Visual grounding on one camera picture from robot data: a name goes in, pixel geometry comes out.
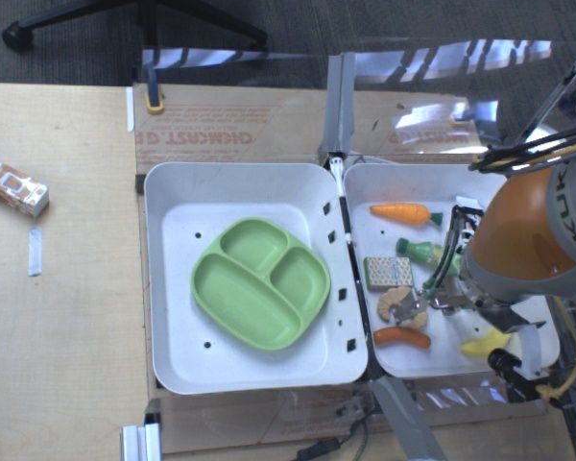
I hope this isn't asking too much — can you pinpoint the beige croissant bread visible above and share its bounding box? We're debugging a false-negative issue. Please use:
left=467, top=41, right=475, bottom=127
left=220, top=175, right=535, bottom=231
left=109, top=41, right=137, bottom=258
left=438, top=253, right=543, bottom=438
left=376, top=285, right=429, bottom=331

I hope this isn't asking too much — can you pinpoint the brown and white carton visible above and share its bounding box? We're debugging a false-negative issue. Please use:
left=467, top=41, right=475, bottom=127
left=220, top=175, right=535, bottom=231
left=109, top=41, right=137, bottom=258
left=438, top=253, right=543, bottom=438
left=0, top=162, right=51, bottom=220

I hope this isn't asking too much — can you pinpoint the black cylinder on white bracket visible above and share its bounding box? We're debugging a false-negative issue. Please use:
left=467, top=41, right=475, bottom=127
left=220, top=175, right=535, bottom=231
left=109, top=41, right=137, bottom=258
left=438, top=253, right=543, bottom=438
left=488, top=322, right=551, bottom=389

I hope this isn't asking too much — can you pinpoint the yellow banana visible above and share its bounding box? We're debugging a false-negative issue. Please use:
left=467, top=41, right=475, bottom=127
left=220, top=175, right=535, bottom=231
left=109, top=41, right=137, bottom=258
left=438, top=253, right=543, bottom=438
left=459, top=328, right=513, bottom=359

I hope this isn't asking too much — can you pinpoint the orange carrot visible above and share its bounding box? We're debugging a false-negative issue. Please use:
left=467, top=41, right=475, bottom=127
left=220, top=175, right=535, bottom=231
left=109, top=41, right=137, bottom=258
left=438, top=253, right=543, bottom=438
left=369, top=203, right=444, bottom=227

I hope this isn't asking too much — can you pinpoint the green divided plate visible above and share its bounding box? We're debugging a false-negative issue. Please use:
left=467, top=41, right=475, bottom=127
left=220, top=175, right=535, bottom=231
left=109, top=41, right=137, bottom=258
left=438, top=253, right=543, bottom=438
left=190, top=216, right=332, bottom=352

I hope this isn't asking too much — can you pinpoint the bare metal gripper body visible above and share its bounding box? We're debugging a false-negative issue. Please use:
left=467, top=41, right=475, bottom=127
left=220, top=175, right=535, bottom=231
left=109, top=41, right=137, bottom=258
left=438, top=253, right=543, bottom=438
left=430, top=276, right=492, bottom=317

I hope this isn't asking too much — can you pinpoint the brown cardboard board red print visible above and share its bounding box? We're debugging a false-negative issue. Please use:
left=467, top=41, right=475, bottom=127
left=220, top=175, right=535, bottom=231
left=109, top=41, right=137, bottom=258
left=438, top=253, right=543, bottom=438
left=132, top=82, right=558, bottom=455

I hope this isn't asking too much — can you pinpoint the red sausage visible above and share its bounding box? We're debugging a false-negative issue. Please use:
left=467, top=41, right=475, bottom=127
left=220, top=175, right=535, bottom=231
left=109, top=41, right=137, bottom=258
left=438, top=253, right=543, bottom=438
left=372, top=326, right=433, bottom=351

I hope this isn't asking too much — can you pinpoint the white plastic tray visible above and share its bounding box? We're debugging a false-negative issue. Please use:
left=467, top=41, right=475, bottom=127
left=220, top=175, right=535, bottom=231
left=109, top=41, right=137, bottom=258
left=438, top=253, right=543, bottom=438
left=343, top=162, right=562, bottom=380
left=143, top=160, right=370, bottom=396

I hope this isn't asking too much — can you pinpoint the green and yellow bottle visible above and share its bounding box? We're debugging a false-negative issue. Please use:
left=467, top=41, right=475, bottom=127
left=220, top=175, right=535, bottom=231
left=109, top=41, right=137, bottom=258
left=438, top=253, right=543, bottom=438
left=396, top=237, right=462, bottom=274

